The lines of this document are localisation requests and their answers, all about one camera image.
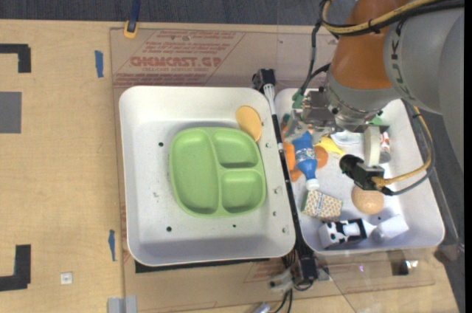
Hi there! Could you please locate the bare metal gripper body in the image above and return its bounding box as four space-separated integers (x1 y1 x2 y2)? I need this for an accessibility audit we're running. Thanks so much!
299 89 374 132

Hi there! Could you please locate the yellow banana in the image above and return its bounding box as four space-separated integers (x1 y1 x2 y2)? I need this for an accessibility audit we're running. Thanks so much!
316 136 346 158

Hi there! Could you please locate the orange round fruit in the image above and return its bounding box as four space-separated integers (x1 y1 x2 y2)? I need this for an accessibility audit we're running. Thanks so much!
313 146 330 170

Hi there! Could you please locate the blue bottle white cap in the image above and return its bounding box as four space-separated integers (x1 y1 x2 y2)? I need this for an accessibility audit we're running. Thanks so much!
291 131 321 191

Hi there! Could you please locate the white and pale blue packet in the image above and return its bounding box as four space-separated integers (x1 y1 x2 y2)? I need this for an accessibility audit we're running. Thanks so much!
330 131 361 147

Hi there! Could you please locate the orange carrot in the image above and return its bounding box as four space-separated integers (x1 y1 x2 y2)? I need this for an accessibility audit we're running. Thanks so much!
282 141 304 182

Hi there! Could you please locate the red and white can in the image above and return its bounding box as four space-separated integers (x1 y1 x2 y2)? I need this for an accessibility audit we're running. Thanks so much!
379 132 392 163

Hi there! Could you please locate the yellow patterned carton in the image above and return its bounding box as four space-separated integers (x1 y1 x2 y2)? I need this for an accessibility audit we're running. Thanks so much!
300 189 344 222

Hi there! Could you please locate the tan round ball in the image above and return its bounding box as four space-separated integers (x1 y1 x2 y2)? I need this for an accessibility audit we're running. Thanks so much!
350 185 385 216

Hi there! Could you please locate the black and white cow-print carton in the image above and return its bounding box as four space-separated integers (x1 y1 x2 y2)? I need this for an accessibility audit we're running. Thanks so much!
317 218 369 250

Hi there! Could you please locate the green divided plate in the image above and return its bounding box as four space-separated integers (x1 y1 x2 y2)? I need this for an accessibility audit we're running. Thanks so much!
168 126 267 219

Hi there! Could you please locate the white plastic tray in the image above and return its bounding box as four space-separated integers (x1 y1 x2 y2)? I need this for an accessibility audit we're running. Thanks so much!
118 85 296 267
274 87 446 255

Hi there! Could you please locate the brown cardboard board red print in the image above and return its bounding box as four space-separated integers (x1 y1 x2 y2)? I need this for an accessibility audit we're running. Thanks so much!
109 27 458 313

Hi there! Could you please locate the black block with thin wires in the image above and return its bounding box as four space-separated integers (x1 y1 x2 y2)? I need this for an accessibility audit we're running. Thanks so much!
294 255 320 285
252 68 277 91

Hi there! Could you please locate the black cylinder on white bracket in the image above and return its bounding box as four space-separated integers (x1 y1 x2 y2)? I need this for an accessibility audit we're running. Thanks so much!
339 123 390 191

